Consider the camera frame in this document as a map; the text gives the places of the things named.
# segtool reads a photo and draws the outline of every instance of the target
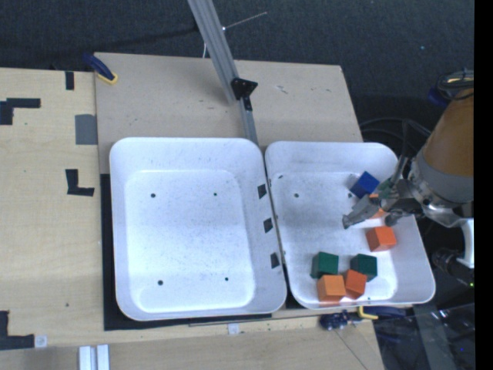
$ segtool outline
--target wooden table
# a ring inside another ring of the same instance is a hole
[[[226,115],[224,111],[234,108],[223,99],[208,59],[112,57],[115,62],[135,58],[146,64],[150,59],[157,62],[154,66],[162,73],[159,83],[175,89],[160,100],[167,105],[168,118],[175,117],[166,120],[172,128],[166,136],[202,135],[205,126],[200,120],[211,120],[208,113]],[[261,147],[275,140],[361,141],[340,67],[268,62],[237,62],[237,66],[244,78],[260,83],[252,102]],[[191,81],[196,85],[200,83],[197,73],[207,72],[206,83],[212,87],[205,94],[203,86],[192,86],[184,98],[173,85],[176,78],[182,84]],[[74,80],[74,90],[67,90],[64,72],[0,69],[0,101],[42,101],[40,109],[16,108],[13,124],[0,126],[0,310],[10,311],[9,335],[45,335],[49,346],[44,351],[0,352],[0,362],[60,364],[63,358],[73,358],[80,345],[111,344],[112,363],[121,364],[117,368],[135,368],[132,363],[137,362],[146,368],[143,364],[155,365],[156,357],[177,368],[180,358],[186,368],[276,368],[283,363],[297,368],[299,361],[287,360],[293,355],[300,361],[330,359],[334,368],[347,368],[347,361],[355,361],[351,368],[383,368],[370,322],[331,334],[317,327],[315,315],[320,313],[308,310],[281,309],[272,319],[240,324],[242,333],[235,336],[228,335],[225,324],[104,331],[99,192],[99,174],[105,165],[99,156],[104,151],[97,145],[76,143],[75,117],[95,116],[96,109],[101,113],[99,146],[104,144],[106,149],[118,136],[132,133],[105,129],[114,129],[125,120],[121,114],[120,119],[112,118],[109,109],[102,111],[96,105],[96,92],[108,85],[90,72],[75,72]],[[139,108],[153,110],[146,100]],[[230,118],[222,116],[220,124],[207,127],[208,136],[243,136],[240,114],[230,111]],[[181,121],[176,118],[178,112]],[[92,197],[67,194],[67,169],[79,171],[79,186],[95,188]],[[232,351],[221,351],[224,345]],[[298,354],[291,345],[300,347]],[[167,359],[157,354],[163,349],[170,354]],[[194,362],[199,356],[209,367]],[[235,360],[239,360],[236,367],[232,365]]]

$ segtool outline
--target white tray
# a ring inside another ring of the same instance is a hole
[[[349,188],[367,171],[380,182],[394,172],[397,158],[378,143],[277,142],[265,156],[277,215],[290,289],[306,308],[351,307],[367,304],[417,304],[434,295],[434,278],[414,217],[394,226],[397,245],[389,251],[369,251],[365,232],[384,225],[367,220],[345,230],[342,216],[351,211],[355,196]],[[377,257],[378,276],[367,283],[363,297],[343,298],[340,304],[321,304],[311,261],[319,251],[339,256],[339,272],[357,254]]]
[[[262,314],[284,303],[256,145],[126,138],[111,149],[110,174],[116,299],[128,317]]]

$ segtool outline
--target dark background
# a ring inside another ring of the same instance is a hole
[[[366,141],[399,154],[408,118],[432,130],[439,75],[475,65],[475,0],[213,0],[235,59],[342,67]],[[200,57],[186,0],[0,0],[0,66],[89,70],[83,52]],[[424,138],[411,137],[419,149]],[[458,229],[419,223],[431,255],[460,250]],[[474,290],[434,270],[438,307],[474,303]]]

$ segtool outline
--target green block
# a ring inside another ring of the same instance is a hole
[[[350,268],[367,276],[367,282],[377,275],[377,258],[375,256],[358,254],[350,260]]]
[[[312,278],[320,278],[324,274],[336,275],[339,271],[339,257],[337,255],[319,252],[312,260],[311,273]]]

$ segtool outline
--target orange block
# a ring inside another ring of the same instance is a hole
[[[378,193],[372,193],[371,195],[369,195],[369,198],[372,197],[378,197]],[[383,217],[385,214],[386,212],[383,211],[381,208],[379,208],[378,211],[375,213],[375,215],[373,217],[370,217],[370,219],[380,218]]]
[[[344,284],[346,285],[346,296],[352,299],[360,298],[367,287],[367,276],[350,269],[344,276]]]
[[[325,274],[317,281],[318,300],[322,302],[338,302],[346,296],[344,277],[342,275]]]
[[[367,231],[367,241],[371,252],[390,250],[397,240],[389,226],[379,226]]]

